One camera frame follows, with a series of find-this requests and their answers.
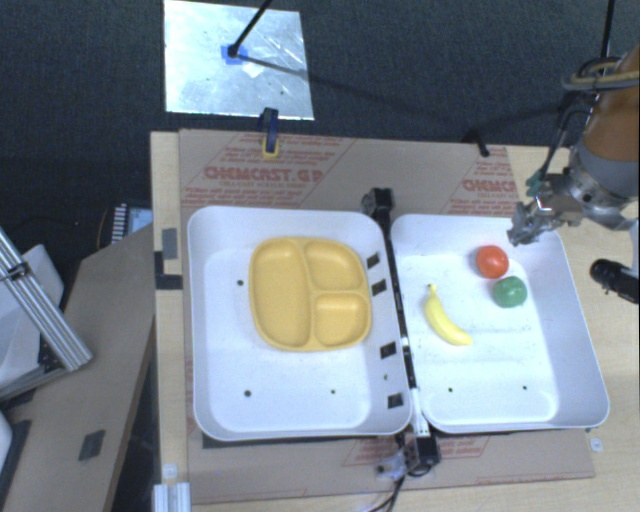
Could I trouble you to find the white plastic tray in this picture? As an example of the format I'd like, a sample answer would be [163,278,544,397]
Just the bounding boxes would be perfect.
[186,204,416,443]
[389,213,612,436]

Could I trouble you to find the yellow banana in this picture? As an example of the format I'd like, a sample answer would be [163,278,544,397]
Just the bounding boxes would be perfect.
[423,283,475,347]

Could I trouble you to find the red tomato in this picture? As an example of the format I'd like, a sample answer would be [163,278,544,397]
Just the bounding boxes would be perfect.
[475,244,511,280]

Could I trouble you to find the thin black and white rod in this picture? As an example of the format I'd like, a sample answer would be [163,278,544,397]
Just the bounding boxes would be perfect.
[378,213,429,434]

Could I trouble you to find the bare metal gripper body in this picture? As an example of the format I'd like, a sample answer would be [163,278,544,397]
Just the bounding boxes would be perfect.
[532,172,630,230]

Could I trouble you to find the yellow divided plate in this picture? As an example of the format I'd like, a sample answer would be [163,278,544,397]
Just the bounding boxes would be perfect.
[248,236,374,353]

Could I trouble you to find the brown cardboard board, red print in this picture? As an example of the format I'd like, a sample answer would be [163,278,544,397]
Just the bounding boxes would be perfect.
[177,128,599,506]

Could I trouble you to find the black cylinder on white bracket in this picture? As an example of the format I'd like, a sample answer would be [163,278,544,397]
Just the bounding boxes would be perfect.
[582,202,640,305]

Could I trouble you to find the green pepper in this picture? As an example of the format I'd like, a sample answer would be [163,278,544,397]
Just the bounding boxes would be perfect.
[492,275,529,310]

